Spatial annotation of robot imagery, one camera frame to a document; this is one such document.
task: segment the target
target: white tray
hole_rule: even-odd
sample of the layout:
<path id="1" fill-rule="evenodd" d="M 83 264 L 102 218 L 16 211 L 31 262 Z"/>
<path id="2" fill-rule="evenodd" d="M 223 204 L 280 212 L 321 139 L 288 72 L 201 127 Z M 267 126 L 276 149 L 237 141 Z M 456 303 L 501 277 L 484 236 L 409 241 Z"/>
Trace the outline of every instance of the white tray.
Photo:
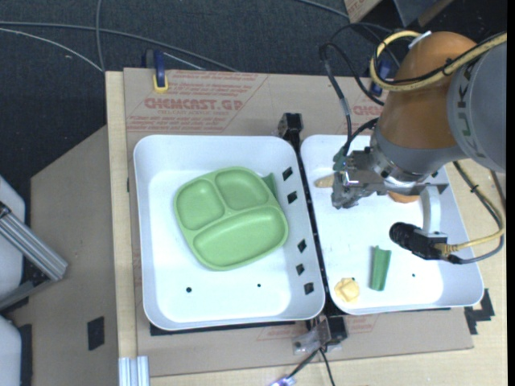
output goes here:
<path id="1" fill-rule="evenodd" d="M 11 185 L 0 176 L 0 201 L 22 222 L 25 203 Z M 23 254 L 4 236 L 0 236 L 0 299 L 16 289 L 23 276 Z"/>
<path id="2" fill-rule="evenodd" d="M 274 174 L 289 236 L 261 260 L 220 272 L 202 266 L 192 254 L 175 218 L 173 198 L 189 180 L 229 166 Z M 288 168 L 292 175 L 283 180 Z M 319 314 L 325 303 L 323 282 L 289 143 L 275 137 L 151 135 L 136 145 L 134 169 L 143 305 L 157 327 L 175 331 L 307 320 Z M 297 199 L 288 203 L 294 191 Z"/>
<path id="3" fill-rule="evenodd" d="M 22 338 L 13 324 L 0 316 L 0 386 L 19 386 L 22 368 Z"/>
<path id="4" fill-rule="evenodd" d="M 328 285 L 334 303 L 349 314 L 371 314 L 476 304 L 484 287 L 477 264 L 453 265 L 446 261 L 424 261 L 389 238 L 389 228 L 401 221 L 422 227 L 419 202 L 395 203 L 388 196 L 372 195 L 350 209 L 332 206 L 331 188 L 314 186 L 314 181 L 332 173 L 332 158 L 346 141 L 345 136 L 316 135 L 307 138 L 301 149 L 315 218 L 319 231 Z M 352 149 L 369 145 L 368 136 L 358 136 Z M 448 183 L 444 169 L 432 183 Z M 450 244 L 467 241 L 467 233 L 451 187 L 441 194 L 442 230 Z M 391 250 L 385 290 L 369 288 L 373 246 Z M 470 248 L 459 256 L 473 257 Z M 357 303 L 344 302 L 334 287 L 343 277 L 354 277 L 360 287 Z"/>

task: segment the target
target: white bracket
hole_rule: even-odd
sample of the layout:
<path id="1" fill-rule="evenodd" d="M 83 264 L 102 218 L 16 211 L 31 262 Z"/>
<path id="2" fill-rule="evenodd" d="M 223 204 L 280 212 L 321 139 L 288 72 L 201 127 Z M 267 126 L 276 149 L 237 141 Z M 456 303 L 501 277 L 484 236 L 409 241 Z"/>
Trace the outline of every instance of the white bracket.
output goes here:
<path id="1" fill-rule="evenodd" d="M 424 225 L 422 230 L 426 236 L 438 233 L 442 219 L 442 205 L 440 203 L 440 193 L 436 186 L 426 185 L 420 192 L 422 209 L 424 215 Z"/>
<path id="2" fill-rule="evenodd" d="M 119 386 L 150 386 L 148 356 L 135 359 L 121 357 L 118 360 Z"/>
<path id="3" fill-rule="evenodd" d="M 48 277 L 49 281 L 63 279 L 68 263 L 49 248 L 32 230 L 29 229 L 14 213 L 0 201 L 0 236 L 6 238 L 19 250 L 35 267 Z M 12 293 L 0 298 L 0 310 L 18 302 L 43 284 L 32 285 L 30 281 L 22 284 Z"/>

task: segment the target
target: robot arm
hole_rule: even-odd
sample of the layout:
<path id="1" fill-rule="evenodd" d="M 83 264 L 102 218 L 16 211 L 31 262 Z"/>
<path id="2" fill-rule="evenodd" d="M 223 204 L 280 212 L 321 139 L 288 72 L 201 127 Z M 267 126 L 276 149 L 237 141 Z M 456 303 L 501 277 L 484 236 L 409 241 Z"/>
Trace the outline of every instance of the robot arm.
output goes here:
<path id="1" fill-rule="evenodd" d="M 370 146 L 335 156 L 333 206 L 350 208 L 388 191 L 419 195 L 427 176 L 462 158 L 506 171 L 507 43 L 505 38 L 495 43 L 450 75 L 442 65 L 479 46 L 451 32 L 414 43 L 395 81 L 377 81 L 390 92 Z M 432 77 L 435 70 L 443 77 Z"/>

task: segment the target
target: hole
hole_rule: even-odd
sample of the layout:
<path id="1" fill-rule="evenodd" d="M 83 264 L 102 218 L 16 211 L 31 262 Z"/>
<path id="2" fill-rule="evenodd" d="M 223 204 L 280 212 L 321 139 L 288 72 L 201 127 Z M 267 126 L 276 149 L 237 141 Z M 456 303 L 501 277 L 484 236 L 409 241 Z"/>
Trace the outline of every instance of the hole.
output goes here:
<path id="1" fill-rule="evenodd" d="M 282 172 L 282 180 L 286 181 L 293 174 L 293 170 L 291 167 L 288 167 L 285 171 Z"/>
<path id="2" fill-rule="evenodd" d="M 304 293 L 305 294 L 309 294 L 311 293 L 313 290 L 315 290 L 315 286 L 313 285 L 313 283 L 306 283 L 304 285 Z"/>
<path id="3" fill-rule="evenodd" d="M 297 192 L 293 191 L 288 195 L 288 203 L 292 204 L 297 199 Z"/>
<path id="4" fill-rule="evenodd" d="M 302 239 L 299 244 L 297 244 L 297 247 L 299 248 L 299 251 L 302 253 L 304 249 L 307 247 L 306 241 Z"/>

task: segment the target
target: green plate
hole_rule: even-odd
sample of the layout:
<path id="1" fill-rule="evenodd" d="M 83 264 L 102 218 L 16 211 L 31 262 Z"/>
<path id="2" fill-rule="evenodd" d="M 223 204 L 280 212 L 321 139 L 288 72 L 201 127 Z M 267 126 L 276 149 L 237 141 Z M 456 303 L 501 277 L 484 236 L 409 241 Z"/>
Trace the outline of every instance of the green plate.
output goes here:
<path id="1" fill-rule="evenodd" d="M 281 247 L 288 223 L 266 180 L 244 167 L 213 171 L 185 183 L 174 211 L 189 248 L 210 269 L 229 270 Z"/>

